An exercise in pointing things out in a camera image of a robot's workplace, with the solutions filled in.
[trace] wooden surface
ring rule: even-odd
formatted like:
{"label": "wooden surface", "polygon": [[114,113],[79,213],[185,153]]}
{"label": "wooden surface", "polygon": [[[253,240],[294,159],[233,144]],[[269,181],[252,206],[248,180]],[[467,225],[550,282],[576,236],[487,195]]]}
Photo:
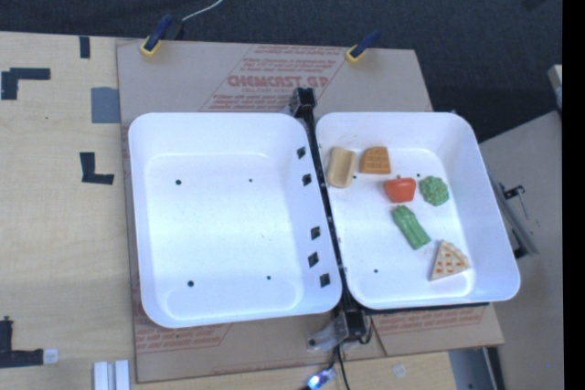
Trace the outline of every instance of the wooden surface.
{"label": "wooden surface", "polygon": [[[115,39],[0,33],[0,70],[50,68],[0,100],[0,316],[13,348],[56,348],[58,363],[0,369],[0,388],[91,388],[97,361],[127,359],[133,326],[119,124],[91,123],[90,90],[117,88]],[[84,184],[80,153],[113,185]],[[406,370],[397,377],[393,366]],[[353,390],[455,388],[447,353],[346,364]],[[306,368],[203,377],[144,389],[296,389]],[[343,389],[341,378],[330,385]]]}

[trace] pizza slice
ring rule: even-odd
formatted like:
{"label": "pizza slice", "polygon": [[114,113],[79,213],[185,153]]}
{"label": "pizza slice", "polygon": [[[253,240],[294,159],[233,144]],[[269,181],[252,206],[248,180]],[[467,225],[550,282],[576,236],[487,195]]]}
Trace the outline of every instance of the pizza slice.
{"label": "pizza slice", "polygon": [[470,268],[469,259],[456,246],[441,241],[432,268],[431,280],[456,275]]}

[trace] blue clamp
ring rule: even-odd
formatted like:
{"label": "blue clamp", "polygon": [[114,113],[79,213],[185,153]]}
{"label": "blue clamp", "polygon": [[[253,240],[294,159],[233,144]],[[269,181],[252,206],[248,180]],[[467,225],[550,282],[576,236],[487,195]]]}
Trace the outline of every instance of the blue clamp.
{"label": "blue clamp", "polygon": [[140,52],[146,58],[151,58],[159,47],[162,39],[179,39],[183,35],[183,22],[175,20],[167,14],[154,27],[153,32],[140,46]]}
{"label": "blue clamp", "polygon": [[364,52],[368,47],[371,47],[376,41],[380,38],[380,33],[378,31],[373,31],[366,37],[364,37],[361,42],[352,46],[350,49],[346,51],[346,60],[351,64],[356,64],[362,57],[364,57]]}

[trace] cardboard sheet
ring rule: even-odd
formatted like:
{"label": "cardboard sheet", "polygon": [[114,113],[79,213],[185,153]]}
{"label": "cardboard sheet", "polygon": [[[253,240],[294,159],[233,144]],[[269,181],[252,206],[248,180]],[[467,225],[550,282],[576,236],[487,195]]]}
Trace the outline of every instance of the cardboard sheet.
{"label": "cardboard sheet", "polygon": [[[369,49],[357,64],[341,47],[164,42],[156,56],[140,40],[117,46],[134,341],[138,382],[231,374],[328,362],[305,337],[330,315],[164,329],[141,306],[133,221],[128,128],[147,112],[267,111],[285,108],[294,88],[314,88],[315,118],[333,111],[431,111],[411,50]],[[367,345],[346,359],[371,359],[483,346],[503,341],[491,305],[375,316]]]}

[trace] toy tomato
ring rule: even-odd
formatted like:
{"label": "toy tomato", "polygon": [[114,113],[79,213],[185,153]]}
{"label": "toy tomato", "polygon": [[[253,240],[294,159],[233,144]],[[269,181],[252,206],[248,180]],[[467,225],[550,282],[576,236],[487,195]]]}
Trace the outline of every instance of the toy tomato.
{"label": "toy tomato", "polygon": [[412,177],[399,177],[384,183],[386,195],[395,204],[409,202],[414,198],[417,183]]}

